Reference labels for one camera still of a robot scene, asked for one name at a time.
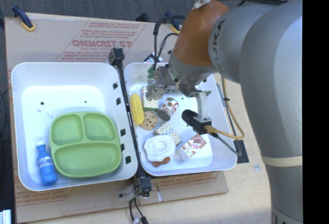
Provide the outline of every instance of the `plastic tray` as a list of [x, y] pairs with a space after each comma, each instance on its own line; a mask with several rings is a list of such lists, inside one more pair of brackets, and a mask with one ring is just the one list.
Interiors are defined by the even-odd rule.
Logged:
[[98, 112], [56, 117], [50, 126], [50, 147], [55, 167], [68, 177], [103, 175], [121, 163], [115, 124], [110, 117]]
[[[137, 157], [118, 71], [106, 63], [21, 63], [11, 75], [18, 173], [33, 191], [60, 189], [131, 178]], [[118, 168], [95, 177], [72, 178], [58, 172], [54, 185], [44, 186], [36, 166], [35, 144], [50, 150], [50, 126], [60, 115], [98, 112], [109, 116], [119, 135], [122, 159]]]
[[[141, 97], [142, 86], [147, 85], [148, 69], [152, 63], [133, 63], [129, 64], [124, 70], [126, 79], [126, 86], [129, 95], [134, 93], [139, 94]], [[159, 63], [158, 66], [165, 66], [165, 63]], [[224, 112], [222, 100], [217, 88], [217, 84], [213, 75], [207, 78], [206, 82], [200, 83], [199, 90], [210, 90], [211, 94], [208, 95], [208, 117], [212, 119], [212, 126], [224, 132], [230, 132], [227, 118]], [[191, 139], [196, 132], [192, 127], [187, 126], [181, 118], [181, 113], [185, 109], [190, 109], [197, 112], [196, 98], [187, 98], [181, 93], [168, 93], [166, 97], [172, 97], [178, 101], [179, 107], [174, 115], [171, 117], [169, 124], [182, 138], [182, 142], [176, 147], [180, 148], [184, 143]], [[137, 134], [137, 142], [140, 153], [141, 163], [144, 169], [152, 176], [170, 176], [180, 174], [201, 173], [210, 171], [223, 171], [233, 168], [236, 165], [237, 156], [226, 145], [218, 139], [205, 134], [202, 135], [207, 144], [192, 156], [188, 161], [182, 161], [178, 154], [175, 154], [169, 163], [154, 167], [147, 159], [147, 154], [144, 149], [146, 140], [154, 137], [154, 131], [157, 127], [161, 126], [165, 121], [158, 118], [158, 124], [153, 130], [145, 130], [139, 125], [135, 124], [135, 133]], [[221, 136], [233, 148], [232, 138]]]

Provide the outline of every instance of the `yellow corn cob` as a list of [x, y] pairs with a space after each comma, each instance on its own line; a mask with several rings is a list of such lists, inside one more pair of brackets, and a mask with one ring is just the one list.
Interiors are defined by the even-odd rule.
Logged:
[[138, 94], [131, 95], [130, 104], [132, 107], [132, 115], [134, 122], [136, 124], [142, 124], [144, 122], [144, 110]]

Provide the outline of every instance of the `bottle label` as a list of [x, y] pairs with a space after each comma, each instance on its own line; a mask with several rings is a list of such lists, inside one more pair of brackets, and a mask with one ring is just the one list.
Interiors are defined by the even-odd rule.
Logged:
[[42, 168], [46, 165], [53, 165], [53, 161], [50, 156], [45, 156], [38, 160], [38, 168]]

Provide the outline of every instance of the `hole in bin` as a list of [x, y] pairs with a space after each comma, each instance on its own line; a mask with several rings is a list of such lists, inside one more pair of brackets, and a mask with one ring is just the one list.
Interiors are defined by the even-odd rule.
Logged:
[[131, 159], [130, 156], [127, 156], [127, 157], [125, 158], [125, 163], [126, 163], [126, 164], [129, 164], [131, 161], [132, 161], [132, 159]]

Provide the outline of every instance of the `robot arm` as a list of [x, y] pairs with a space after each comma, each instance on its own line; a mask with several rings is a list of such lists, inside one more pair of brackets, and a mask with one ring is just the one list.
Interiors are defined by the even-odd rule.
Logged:
[[233, 9], [211, 0], [186, 17], [167, 66], [188, 97], [215, 72], [241, 85], [273, 223], [303, 223], [301, 62], [302, 0]]

